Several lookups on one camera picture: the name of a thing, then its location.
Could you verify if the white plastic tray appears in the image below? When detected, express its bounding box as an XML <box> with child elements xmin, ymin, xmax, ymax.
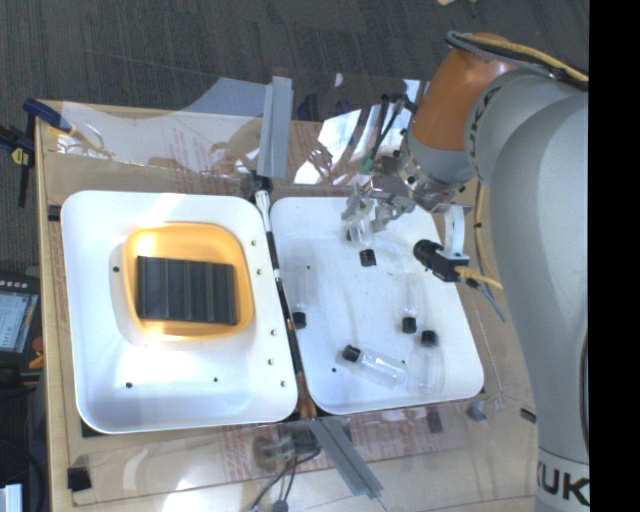
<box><xmin>59</xmin><ymin>189</ymin><xmax>300</xmax><ymax>436</ymax></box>
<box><xmin>268</xmin><ymin>195</ymin><xmax>486</xmax><ymax>417</ymax></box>

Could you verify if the thin black and white rod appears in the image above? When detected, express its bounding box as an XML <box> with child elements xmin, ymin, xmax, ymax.
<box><xmin>254</xmin><ymin>189</ymin><xmax>318</xmax><ymax>420</ymax></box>

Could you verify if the black block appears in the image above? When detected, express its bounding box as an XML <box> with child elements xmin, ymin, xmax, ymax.
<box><xmin>285</xmin><ymin>426</ymin><xmax>322</xmax><ymax>453</ymax></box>
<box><xmin>243</xmin><ymin>171</ymin><xmax>275</xmax><ymax>197</ymax></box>

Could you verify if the brown cardboard board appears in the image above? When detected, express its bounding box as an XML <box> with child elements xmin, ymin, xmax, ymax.
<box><xmin>33</xmin><ymin>98</ymin><xmax>540</xmax><ymax>512</ymax></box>

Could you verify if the orange bowl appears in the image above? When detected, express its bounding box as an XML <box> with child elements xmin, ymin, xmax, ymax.
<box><xmin>121</xmin><ymin>221</ymin><xmax>257</xmax><ymax>344</ymax></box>

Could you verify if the clear plastic bottle black cap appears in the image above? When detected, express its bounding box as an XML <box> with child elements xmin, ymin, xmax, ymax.
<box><xmin>348</xmin><ymin>225</ymin><xmax>378</xmax><ymax>268</ymax></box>
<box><xmin>341</xmin><ymin>343</ymin><xmax>409</xmax><ymax>390</ymax></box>
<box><xmin>283</xmin><ymin>255</ymin><xmax>315</xmax><ymax>331</ymax></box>
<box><xmin>406</xmin><ymin>329</ymin><xmax>447</xmax><ymax>395</ymax></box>
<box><xmin>398</xmin><ymin>273</ymin><xmax>422</xmax><ymax>335</ymax></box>

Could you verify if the black cylinder on white bracket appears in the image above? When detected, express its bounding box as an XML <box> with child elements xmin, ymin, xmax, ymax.
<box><xmin>412</xmin><ymin>203</ymin><xmax>472</xmax><ymax>284</ymax></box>

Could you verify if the black ribbed rectangular tray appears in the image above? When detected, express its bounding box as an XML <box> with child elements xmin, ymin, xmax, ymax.
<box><xmin>135</xmin><ymin>255</ymin><xmax>238</xmax><ymax>327</ymax></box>

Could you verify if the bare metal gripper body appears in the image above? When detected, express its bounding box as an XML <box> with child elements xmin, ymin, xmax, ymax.
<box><xmin>367</xmin><ymin>155</ymin><xmax>459</xmax><ymax>214</ymax></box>

